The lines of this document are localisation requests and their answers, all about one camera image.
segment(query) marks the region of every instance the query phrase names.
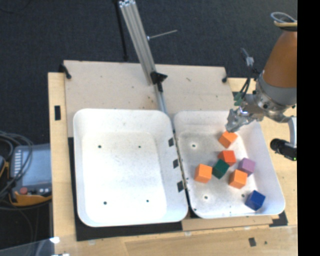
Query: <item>green cube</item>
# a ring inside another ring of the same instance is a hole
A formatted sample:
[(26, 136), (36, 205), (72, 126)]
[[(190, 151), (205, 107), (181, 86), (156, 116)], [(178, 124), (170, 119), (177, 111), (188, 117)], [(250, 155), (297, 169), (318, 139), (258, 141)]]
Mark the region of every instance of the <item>green cube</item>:
[(213, 166), (212, 168), (212, 175), (214, 175), (218, 179), (221, 179), (226, 174), (229, 167), (230, 166), (225, 161), (219, 159), (218, 162), (216, 162), (215, 166)]

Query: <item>orange cube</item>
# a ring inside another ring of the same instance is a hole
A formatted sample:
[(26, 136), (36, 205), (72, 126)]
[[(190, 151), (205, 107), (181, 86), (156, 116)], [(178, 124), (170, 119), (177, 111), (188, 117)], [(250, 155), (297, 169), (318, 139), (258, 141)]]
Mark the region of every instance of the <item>orange cube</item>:
[(212, 177), (212, 167), (208, 165), (204, 165), (200, 163), (196, 169), (194, 174), (194, 180), (197, 182), (208, 183), (208, 181)]
[(225, 161), (229, 166), (233, 166), (237, 162), (235, 152), (233, 150), (222, 150), (218, 154), (218, 158)]
[(242, 170), (235, 169), (229, 176), (229, 185), (237, 189), (243, 188), (247, 183), (248, 174)]
[(218, 141), (227, 149), (236, 140), (237, 137), (238, 135), (234, 132), (228, 132), (226, 130), (218, 139)]

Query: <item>dark background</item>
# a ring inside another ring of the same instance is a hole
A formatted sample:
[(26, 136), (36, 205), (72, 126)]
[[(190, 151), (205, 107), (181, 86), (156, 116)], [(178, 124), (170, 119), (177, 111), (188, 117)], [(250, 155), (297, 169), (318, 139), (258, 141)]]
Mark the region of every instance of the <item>dark background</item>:
[[(298, 19), (298, 0), (137, 0), (156, 64), (223, 66), (246, 77), (240, 48), (261, 71), (281, 34), (272, 12)], [(129, 62), (138, 63), (122, 19)], [(0, 0), (0, 131), (50, 142), (48, 72), (64, 60), (122, 62), (112, 0)], [(36, 240), (48, 238), (49, 207), (25, 211)], [(30, 242), (20, 212), (0, 210), (0, 249)]]

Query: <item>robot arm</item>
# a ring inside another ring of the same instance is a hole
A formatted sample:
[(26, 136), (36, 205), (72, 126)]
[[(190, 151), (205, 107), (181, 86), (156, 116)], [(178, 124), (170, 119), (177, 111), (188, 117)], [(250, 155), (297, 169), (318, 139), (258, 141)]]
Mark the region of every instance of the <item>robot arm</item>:
[[(249, 75), (241, 91), (234, 97), (237, 109), (230, 109), (225, 125), (228, 132), (236, 132), (243, 125), (262, 121), (264, 117), (278, 123), (288, 123), (290, 142), (275, 139), (271, 148), (292, 160), (297, 160), (297, 117), (285, 116), (288, 108), (297, 103), (297, 38), (298, 22), (290, 16), (274, 12), (274, 23), (283, 30), (270, 57), (259, 74), (255, 90), (247, 94), (251, 76)], [(247, 66), (253, 71), (253, 58), (241, 49)]]

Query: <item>empty white tray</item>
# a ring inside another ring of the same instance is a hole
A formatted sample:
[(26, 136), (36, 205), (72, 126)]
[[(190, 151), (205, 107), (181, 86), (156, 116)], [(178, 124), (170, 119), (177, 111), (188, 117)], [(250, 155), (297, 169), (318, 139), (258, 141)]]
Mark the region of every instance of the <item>empty white tray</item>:
[(188, 212), (169, 117), (82, 109), (73, 118), (77, 212), (91, 227), (178, 222)]
[[(194, 180), (198, 164), (214, 166), (218, 154), (226, 150), (218, 139), (226, 130), (228, 114), (228, 111), (182, 111), (174, 117), (191, 208), (204, 219), (280, 214), (285, 208), (285, 199), (258, 122), (244, 125), (236, 132), (238, 137), (227, 150), (234, 151), (237, 163), (221, 179), (212, 175), (208, 183)], [(255, 172), (248, 177), (246, 185), (238, 189), (230, 186), (228, 181), (230, 173), (243, 158), (255, 161)], [(245, 205), (253, 190), (265, 195), (258, 211)]]

